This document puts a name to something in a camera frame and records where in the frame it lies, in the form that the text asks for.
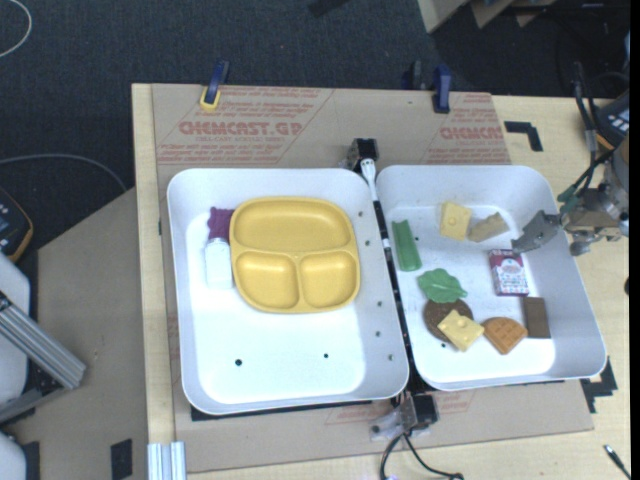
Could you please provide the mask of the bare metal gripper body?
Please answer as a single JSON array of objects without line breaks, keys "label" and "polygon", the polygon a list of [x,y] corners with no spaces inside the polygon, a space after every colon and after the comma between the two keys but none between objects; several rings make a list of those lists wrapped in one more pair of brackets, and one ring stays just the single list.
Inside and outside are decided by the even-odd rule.
[{"label": "bare metal gripper body", "polygon": [[629,197],[625,191],[589,188],[581,196],[570,196],[561,206],[561,214],[564,229],[576,240],[616,241],[629,234]]}]

